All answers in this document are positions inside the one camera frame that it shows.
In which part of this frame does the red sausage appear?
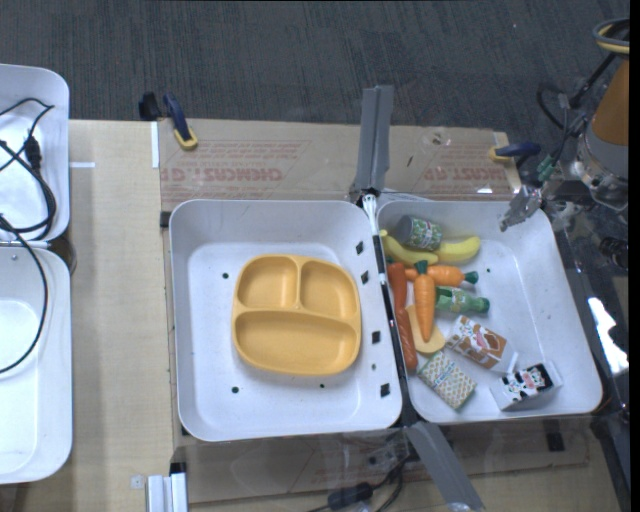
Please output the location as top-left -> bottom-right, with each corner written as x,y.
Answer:
395,306 -> 420,372

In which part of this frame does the yellow divided plate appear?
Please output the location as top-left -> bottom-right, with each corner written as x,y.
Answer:
230,253 -> 363,378

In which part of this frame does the orange carrot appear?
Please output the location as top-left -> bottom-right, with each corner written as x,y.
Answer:
385,256 -> 409,314
403,264 -> 480,289
412,259 -> 437,344

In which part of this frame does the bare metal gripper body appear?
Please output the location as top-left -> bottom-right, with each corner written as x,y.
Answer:
541,162 -> 630,207

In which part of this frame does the brown cardboard board red print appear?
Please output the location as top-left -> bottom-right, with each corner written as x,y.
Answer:
157,117 -> 592,504

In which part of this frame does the black cable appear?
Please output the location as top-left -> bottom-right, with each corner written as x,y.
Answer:
0,96 -> 57,376

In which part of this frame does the white plastic tray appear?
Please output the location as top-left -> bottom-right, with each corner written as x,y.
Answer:
0,244 -> 74,486
168,198 -> 404,443
0,63 -> 71,244
375,199 -> 604,426

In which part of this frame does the green can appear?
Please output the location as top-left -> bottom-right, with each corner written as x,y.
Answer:
394,214 -> 444,252

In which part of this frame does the green bottle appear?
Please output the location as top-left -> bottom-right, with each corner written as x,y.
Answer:
434,286 -> 491,316

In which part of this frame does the brown and white carton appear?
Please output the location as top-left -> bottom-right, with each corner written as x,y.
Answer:
444,314 -> 519,376

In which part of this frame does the yellow banana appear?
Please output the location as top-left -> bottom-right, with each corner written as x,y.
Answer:
378,228 -> 441,267
433,235 -> 482,265

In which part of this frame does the yellow round slice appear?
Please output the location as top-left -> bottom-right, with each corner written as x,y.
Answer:
404,303 -> 446,357

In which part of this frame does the black and white cow carton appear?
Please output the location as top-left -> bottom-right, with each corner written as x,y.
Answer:
488,360 -> 564,413

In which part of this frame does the green and yellow packet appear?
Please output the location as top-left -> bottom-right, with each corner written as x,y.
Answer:
415,349 -> 478,411

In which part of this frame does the black cylinder on white bracket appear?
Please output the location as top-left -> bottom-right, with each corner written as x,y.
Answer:
597,235 -> 630,270

